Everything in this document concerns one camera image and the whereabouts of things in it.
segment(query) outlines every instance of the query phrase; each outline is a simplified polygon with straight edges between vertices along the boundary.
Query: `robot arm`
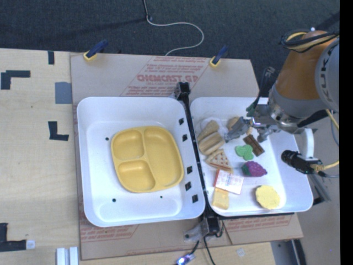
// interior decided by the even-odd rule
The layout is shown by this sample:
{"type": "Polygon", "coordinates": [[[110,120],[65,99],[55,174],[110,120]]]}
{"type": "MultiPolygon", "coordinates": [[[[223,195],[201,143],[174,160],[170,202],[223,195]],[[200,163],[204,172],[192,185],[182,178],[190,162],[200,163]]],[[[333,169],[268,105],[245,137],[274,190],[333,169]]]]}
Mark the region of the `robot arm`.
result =
{"type": "MultiPolygon", "coordinates": [[[[236,123],[225,136],[226,142],[244,134],[249,127],[258,131],[259,142],[273,132],[305,134],[306,125],[331,116],[330,110],[339,113],[339,34],[294,31],[285,35],[281,43],[291,52],[270,90],[267,104],[258,104],[257,97],[247,109],[250,118],[241,118],[240,124],[236,123]]],[[[263,76],[271,73],[268,68],[263,76]]],[[[282,156],[290,166],[303,173],[316,171],[324,175],[320,160],[310,162],[300,153],[291,152],[282,156]]]]}

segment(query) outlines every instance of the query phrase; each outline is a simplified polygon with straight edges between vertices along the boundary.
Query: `dark carpet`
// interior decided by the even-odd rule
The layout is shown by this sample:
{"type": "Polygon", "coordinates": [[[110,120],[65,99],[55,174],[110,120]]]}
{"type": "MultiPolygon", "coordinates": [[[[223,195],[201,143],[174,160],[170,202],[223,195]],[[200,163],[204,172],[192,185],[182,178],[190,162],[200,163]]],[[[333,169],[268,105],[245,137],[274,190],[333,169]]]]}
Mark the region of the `dark carpet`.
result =
{"type": "MultiPolygon", "coordinates": [[[[257,79],[280,70],[288,50],[281,36],[295,29],[339,30],[340,0],[146,0],[152,22],[188,22],[204,42],[171,56],[251,59],[257,79]]],[[[201,40],[189,25],[147,23],[142,0],[0,0],[0,47],[85,52],[106,39],[105,53],[165,55],[201,40]]]]}

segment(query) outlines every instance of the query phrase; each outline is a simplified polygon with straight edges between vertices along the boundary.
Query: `hole in tray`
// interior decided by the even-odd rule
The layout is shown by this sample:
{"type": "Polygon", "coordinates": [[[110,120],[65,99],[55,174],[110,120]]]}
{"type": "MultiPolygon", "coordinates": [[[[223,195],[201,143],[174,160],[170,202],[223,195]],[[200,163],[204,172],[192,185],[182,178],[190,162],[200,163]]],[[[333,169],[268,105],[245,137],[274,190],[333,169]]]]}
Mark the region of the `hole in tray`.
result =
{"type": "Polygon", "coordinates": [[[197,201],[199,201],[199,197],[197,197],[197,194],[195,194],[192,196],[192,203],[195,203],[197,201]]]}
{"type": "Polygon", "coordinates": [[[188,191],[191,188],[191,182],[185,184],[185,190],[188,191]]]}

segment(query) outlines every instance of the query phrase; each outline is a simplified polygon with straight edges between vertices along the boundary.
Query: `yellow round food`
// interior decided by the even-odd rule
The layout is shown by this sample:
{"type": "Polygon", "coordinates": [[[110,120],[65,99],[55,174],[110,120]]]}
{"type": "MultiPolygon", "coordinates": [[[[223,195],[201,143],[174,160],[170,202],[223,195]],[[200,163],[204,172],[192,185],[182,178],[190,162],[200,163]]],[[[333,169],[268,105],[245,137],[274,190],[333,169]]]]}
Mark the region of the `yellow round food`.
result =
{"type": "Polygon", "coordinates": [[[280,205],[280,196],[277,191],[269,185],[258,187],[255,192],[256,201],[266,209],[275,209],[280,205]]]}

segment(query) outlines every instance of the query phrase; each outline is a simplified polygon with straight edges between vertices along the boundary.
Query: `white tray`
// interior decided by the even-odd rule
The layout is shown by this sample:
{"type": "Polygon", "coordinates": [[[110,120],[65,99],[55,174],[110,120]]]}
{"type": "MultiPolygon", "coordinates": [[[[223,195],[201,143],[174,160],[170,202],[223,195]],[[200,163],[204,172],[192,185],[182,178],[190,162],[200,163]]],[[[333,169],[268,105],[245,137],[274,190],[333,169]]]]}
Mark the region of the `white tray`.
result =
{"type": "MultiPolygon", "coordinates": [[[[227,121],[234,116],[246,118],[246,108],[254,101],[254,98],[219,98],[205,97],[197,98],[191,103],[191,115],[194,123],[196,137],[201,131],[201,123],[204,119],[215,117],[227,126],[227,121]]],[[[265,104],[267,98],[260,99],[259,104],[265,104]]],[[[234,173],[242,176],[241,166],[246,162],[239,157],[234,148],[245,145],[241,136],[231,140],[222,148],[226,152],[234,173]]],[[[298,147],[295,137],[287,132],[281,131],[271,134],[268,139],[261,143],[265,153],[256,157],[253,161],[261,164],[267,174],[258,177],[245,177],[241,194],[229,194],[229,208],[223,210],[213,207],[213,210],[222,216],[247,216],[275,213],[291,213],[308,210],[313,203],[312,191],[307,175],[300,173],[294,168],[282,162],[281,154],[284,150],[297,151],[298,147]],[[257,186],[268,184],[273,186],[281,197],[281,203],[274,210],[267,210],[259,206],[255,200],[254,190],[257,186]]],[[[216,169],[205,163],[206,156],[200,153],[201,167],[204,174],[208,200],[212,202],[216,169]]]]}
{"type": "Polygon", "coordinates": [[[205,198],[181,103],[164,97],[89,97],[79,103],[77,118],[83,205],[92,224],[107,227],[184,220],[203,213],[205,198]],[[132,193],[117,178],[110,140],[118,131],[146,125],[172,133],[183,160],[184,178],[169,189],[132,193]]]}

